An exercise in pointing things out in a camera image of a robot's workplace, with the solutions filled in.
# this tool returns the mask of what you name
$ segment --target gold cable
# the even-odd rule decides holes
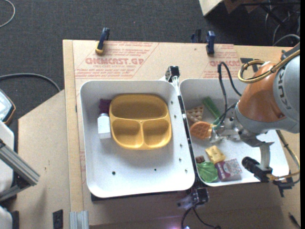
[[[294,162],[296,163],[297,167],[298,167],[298,171],[294,172],[294,173],[291,173],[291,174],[288,174],[288,175],[285,175],[285,176],[279,176],[279,177],[276,177],[272,174],[269,174],[267,175],[269,177],[269,179],[271,181],[273,180],[279,180],[279,179],[282,179],[282,178],[289,178],[289,177],[293,177],[293,176],[296,176],[298,174],[300,174],[301,172],[301,166],[300,166],[300,160],[298,159],[298,157],[296,156],[296,154],[294,153],[294,151],[289,147],[288,143],[286,142],[282,132],[280,130],[276,130],[276,133],[278,134],[280,140],[282,141],[284,147],[287,149],[288,153],[290,154],[290,156],[292,157],[292,159],[294,160]]]
[[[300,50],[295,51],[294,53],[290,54],[287,58],[283,59],[282,61],[280,61],[277,65],[273,66],[269,71],[256,76],[256,77],[252,77],[249,79],[244,79],[243,78],[243,73],[244,71],[253,64],[264,64],[265,61],[262,60],[252,60],[248,63],[245,63],[242,68],[239,70],[238,72],[238,79],[243,82],[243,83],[254,83],[254,82],[258,82],[262,79],[264,79],[265,77],[271,75],[272,73],[275,73],[278,69],[282,68],[284,65],[286,65],[290,60],[292,60],[294,57],[298,56],[300,54]]]

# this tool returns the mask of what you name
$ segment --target white cable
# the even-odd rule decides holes
[[[7,22],[5,22],[4,24],[2,24],[2,25],[0,25],[0,28],[1,27],[3,27],[3,26],[5,26],[5,25],[7,25],[8,23],[10,23],[11,22],[11,20],[14,18],[14,16],[15,16],[15,13],[16,13],[16,9],[15,9],[15,6],[14,6],[14,4],[11,2],[11,1],[9,1],[9,0],[3,0],[3,1],[6,1],[6,2],[8,2],[12,7],[13,7],[13,9],[14,9],[14,12],[13,12],[13,15],[11,16],[11,18],[7,21]]]
[[[276,46],[281,40],[283,40],[283,39],[285,39],[285,38],[287,38],[287,37],[294,37],[294,38],[300,40],[300,37],[299,37],[298,35],[295,35],[295,34],[288,34],[288,35],[286,35],[286,36],[283,36],[283,37],[280,38],[279,40],[277,40],[277,41],[273,44],[273,46]]]
[[[290,16],[291,16],[291,14],[288,13],[288,16],[287,16],[285,19],[282,20],[282,23],[284,23],[284,22],[286,22],[286,21],[289,21],[289,20],[290,20]],[[274,41],[275,41],[275,35],[276,35],[276,33],[277,33],[277,30],[278,30],[280,27],[281,27],[281,24],[279,24],[279,25],[276,27],[276,29],[274,30],[273,39],[272,39],[272,44],[275,43],[275,42],[274,42]]]

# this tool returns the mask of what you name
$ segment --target orange food item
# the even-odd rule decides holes
[[[211,136],[212,126],[210,123],[205,121],[198,121],[191,125],[190,133],[191,135],[199,138],[206,139]]]

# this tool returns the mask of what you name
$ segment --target black cable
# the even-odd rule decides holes
[[[219,119],[222,119],[222,117],[223,117],[224,115],[226,115],[226,114],[229,112],[230,109],[234,108],[234,107],[237,105],[237,103],[238,103],[238,102],[235,102],[235,103],[232,104],[230,107],[228,107],[227,110],[226,110],[226,112],[224,112],[224,113],[219,117]]]
[[[214,229],[221,229],[220,226],[213,226],[213,225],[210,225],[210,224],[204,222],[204,221],[200,218],[200,216],[198,215],[198,213],[197,213],[197,211],[196,211],[196,205],[194,205],[193,207],[187,209],[187,210],[185,211],[185,213],[183,214],[183,217],[182,217],[182,220],[181,220],[181,229],[184,229],[184,228],[185,228],[185,227],[184,227],[184,220],[185,220],[186,216],[188,215],[188,213],[189,213],[191,210],[194,211],[196,217],[197,217],[197,218],[200,220],[200,222],[203,223],[205,226],[211,227],[211,228],[214,228]]]
[[[231,86],[233,88],[233,90],[236,92],[237,95],[241,96],[241,94],[239,93],[239,91],[235,88],[235,85],[233,83],[233,79],[232,79],[232,76],[231,76],[231,73],[230,73],[230,70],[229,70],[229,67],[226,65],[225,62],[220,62],[220,64],[218,65],[218,71],[220,71],[221,73],[221,65],[223,65],[225,67],[225,69],[227,70],[227,73],[229,75],[229,79],[230,79],[230,83],[231,83]]]
[[[267,30],[267,19],[272,17],[277,26],[273,31],[272,45],[274,45],[278,31],[281,32],[281,38],[287,34],[299,34],[299,16],[300,16],[300,0],[278,0],[277,2],[261,3],[261,8],[267,13],[265,19],[265,28]],[[288,16],[284,19],[280,19],[279,15],[283,13],[288,13]],[[295,39],[290,37],[288,40],[290,45],[295,44]]]
[[[185,211],[185,213],[183,214],[183,216],[182,216],[182,220],[181,220],[181,229],[184,229],[185,227],[184,227],[184,220],[185,220],[185,217],[187,216],[187,214],[191,211],[191,209],[192,208],[189,208],[189,209],[187,209],[186,211]]]
[[[224,83],[223,83],[223,78],[222,78],[222,74],[221,74],[221,63],[218,65],[218,80],[219,80],[219,84],[220,84],[220,87],[221,87],[221,90],[223,92],[223,96],[224,96],[224,115],[223,117],[220,119],[219,121],[219,125],[221,125],[226,117],[226,113],[228,111],[228,100],[227,100],[227,94],[226,94],[226,91],[225,91],[225,88],[224,88]]]
[[[286,140],[285,140],[284,137],[282,136],[281,131],[280,131],[280,130],[276,130],[276,133],[277,133],[279,139],[281,140],[283,146],[287,149],[287,151],[289,152],[289,154],[290,154],[291,157],[293,158],[295,164],[298,166],[298,168],[300,168],[300,166],[299,166],[297,160],[294,158],[293,153],[291,153],[291,149],[289,148],[289,144],[286,142]],[[298,183],[300,180],[301,180],[301,173],[299,174],[299,177],[298,177],[298,179],[297,179],[296,181],[293,181],[292,178],[291,178],[291,181],[289,181],[289,182],[280,182],[280,183],[278,183],[278,182],[274,181],[274,183],[275,183],[277,186],[281,187],[281,188],[285,188],[285,187],[288,187],[288,188],[289,188],[289,187],[294,186],[294,185],[295,185],[296,183]]]
[[[41,79],[44,79],[44,80],[50,82],[52,85],[54,85],[58,92],[61,91],[59,86],[52,79],[50,79],[50,78],[48,78],[44,75],[35,74],[35,73],[16,73],[16,74],[2,75],[2,76],[0,76],[0,81],[5,80],[5,79],[9,79],[9,78],[15,78],[15,77],[37,77],[37,78],[41,78]]]
[[[196,217],[197,217],[197,218],[200,220],[200,222],[203,223],[205,226],[211,227],[211,228],[214,228],[214,229],[221,229],[220,226],[213,226],[213,225],[210,225],[210,224],[207,224],[206,222],[204,222],[204,221],[200,218],[200,216],[197,214],[197,211],[196,211],[195,207],[193,207],[193,211],[194,211]]]
[[[301,5],[300,1],[297,2],[251,2],[243,3],[242,6],[259,6],[259,5]]]
[[[299,228],[301,228],[300,224],[297,222],[297,220],[295,219],[295,217],[289,212],[289,218],[291,219],[291,221]]]

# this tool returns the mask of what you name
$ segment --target green object on floor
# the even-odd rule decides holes
[[[204,106],[210,111],[210,113],[215,117],[215,119],[221,116],[220,111],[214,104],[213,100],[210,97],[206,97],[203,99]]]
[[[217,169],[212,162],[204,161],[197,164],[199,176],[205,182],[211,183],[218,179]]]

